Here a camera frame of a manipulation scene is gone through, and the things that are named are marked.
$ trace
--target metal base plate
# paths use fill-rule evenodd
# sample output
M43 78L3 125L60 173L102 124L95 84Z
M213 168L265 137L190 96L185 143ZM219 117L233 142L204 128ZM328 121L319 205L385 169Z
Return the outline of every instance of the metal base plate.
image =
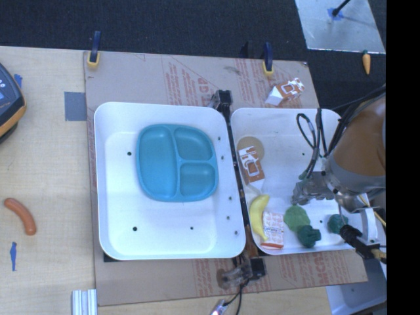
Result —
M308 49L385 54L368 0L295 0Z

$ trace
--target cardboard sheet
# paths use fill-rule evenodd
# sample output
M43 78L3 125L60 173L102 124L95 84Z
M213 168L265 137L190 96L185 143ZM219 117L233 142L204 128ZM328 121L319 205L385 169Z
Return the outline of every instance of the cardboard sheet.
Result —
M230 259L113 261L104 256L98 238L93 115L109 101L207 106L219 89L232 91L232 112L241 107L317 108L308 66L277 60L268 78L262 60L255 59L102 52L98 66L92 68L87 54L83 63L98 305L235 294L236 288L222 289L216 279L219 270L233 269ZM275 85L296 77L305 86L300 97L279 106L265 103ZM266 276L251 282L244 293L367 280L363 260L353 250L267 256L264 263Z

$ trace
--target white tray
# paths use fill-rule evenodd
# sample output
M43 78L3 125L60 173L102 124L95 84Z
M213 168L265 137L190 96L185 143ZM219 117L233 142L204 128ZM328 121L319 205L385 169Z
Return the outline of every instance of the white tray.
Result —
M240 108L232 114L231 124L235 146L243 137L255 137L262 142L264 156L261 159L261 167L265 174L262 187L263 194L270 195L270 201L266 206L267 211L275 211L284 214L291 207L293 189L299 182L299 175L306 169L312 156L312 149L306 143L301 134L296 115L307 115L314 128L316 109L277 109L277 108ZM326 143L329 144L338 124L339 115L331 110L322 110L322 119L325 131ZM307 137L312 140L305 120L301 120L301 126ZM319 160L315 171L321 170L322 162ZM245 185L245 198L249 208L257 193ZM264 249L260 246L260 237L253 233L255 243L259 248L271 255L285 255L291 253L307 253L314 251L336 251L340 249L352 249L338 234L328 230L327 222L331 215L339 213L339 206L335 200L311 200L306 205L301 205L306 210L311 225L319 229L322 235L320 241L313 248L301 245L295 232L290 231L284 224L284 248L279 250ZM348 214L348 223L362 230L360 214Z
M136 169L139 132L172 123L201 129L212 140L219 183L208 198L164 202L149 198ZM108 102L94 114L99 240L117 260L231 258L245 230L228 132L216 110Z

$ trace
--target black and yellow device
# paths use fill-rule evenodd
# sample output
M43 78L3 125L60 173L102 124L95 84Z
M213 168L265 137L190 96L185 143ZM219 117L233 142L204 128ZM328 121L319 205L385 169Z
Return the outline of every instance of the black and yellow device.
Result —
M0 143L16 129L25 111L26 101L19 84L0 64Z

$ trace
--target blue plate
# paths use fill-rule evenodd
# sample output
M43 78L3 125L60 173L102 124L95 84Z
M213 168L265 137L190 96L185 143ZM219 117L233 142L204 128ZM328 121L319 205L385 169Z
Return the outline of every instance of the blue plate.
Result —
M147 126L137 140L136 166L144 192L158 201L199 201L219 180L213 143L185 125Z

